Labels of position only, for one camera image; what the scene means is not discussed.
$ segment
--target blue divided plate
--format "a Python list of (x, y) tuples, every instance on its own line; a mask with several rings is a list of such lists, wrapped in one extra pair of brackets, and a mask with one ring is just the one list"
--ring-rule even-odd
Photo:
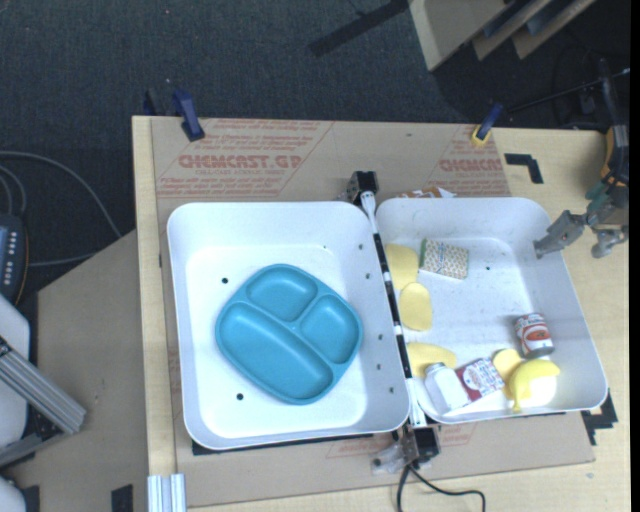
[(362, 343), (354, 309), (298, 267), (270, 265), (225, 304), (215, 326), (233, 365), (281, 400), (304, 405), (326, 395)]

